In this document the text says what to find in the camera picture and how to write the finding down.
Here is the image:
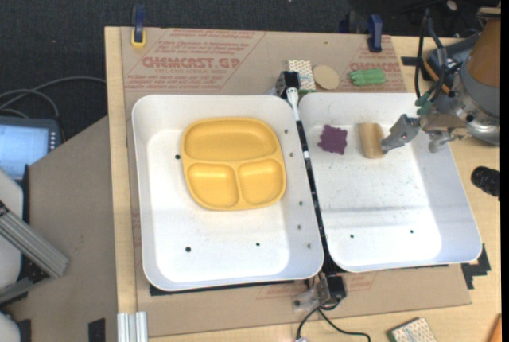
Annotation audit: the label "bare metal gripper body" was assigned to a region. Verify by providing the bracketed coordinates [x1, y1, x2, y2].
[418, 100, 501, 146]

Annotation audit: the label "tan bread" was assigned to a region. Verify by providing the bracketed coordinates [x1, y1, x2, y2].
[357, 122, 387, 160]

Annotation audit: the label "green ribbed toy vegetable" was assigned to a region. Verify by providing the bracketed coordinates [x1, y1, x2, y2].
[348, 68, 387, 87]

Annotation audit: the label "purple grapes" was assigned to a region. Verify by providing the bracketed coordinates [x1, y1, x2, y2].
[317, 123, 348, 156]

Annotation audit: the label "white plastic tray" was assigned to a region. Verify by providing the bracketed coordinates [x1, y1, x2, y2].
[130, 93, 325, 292]
[297, 91, 484, 274]

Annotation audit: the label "tan round biscuit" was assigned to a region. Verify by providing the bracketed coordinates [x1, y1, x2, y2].
[312, 64, 340, 91]

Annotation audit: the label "thin black and white rod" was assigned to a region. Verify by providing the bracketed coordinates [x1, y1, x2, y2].
[286, 87, 333, 274]

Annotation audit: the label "white patterned packet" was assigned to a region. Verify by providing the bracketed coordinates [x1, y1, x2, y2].
[287, 59, 317, 91]
[387, 317, 441, 342]

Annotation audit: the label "yellow divided plate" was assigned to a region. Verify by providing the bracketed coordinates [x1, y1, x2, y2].
[180, 116, 288, 212]

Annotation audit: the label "brown cardboard board red print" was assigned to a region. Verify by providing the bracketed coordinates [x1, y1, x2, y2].
[119, 27, 484, 338]

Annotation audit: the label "orange flat object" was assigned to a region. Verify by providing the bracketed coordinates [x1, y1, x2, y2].
[485, 313, 501, 342]

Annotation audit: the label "black block with thin wires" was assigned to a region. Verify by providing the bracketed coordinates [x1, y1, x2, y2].
[323, 274, 348, 301]
[277, 70, 301, 97]

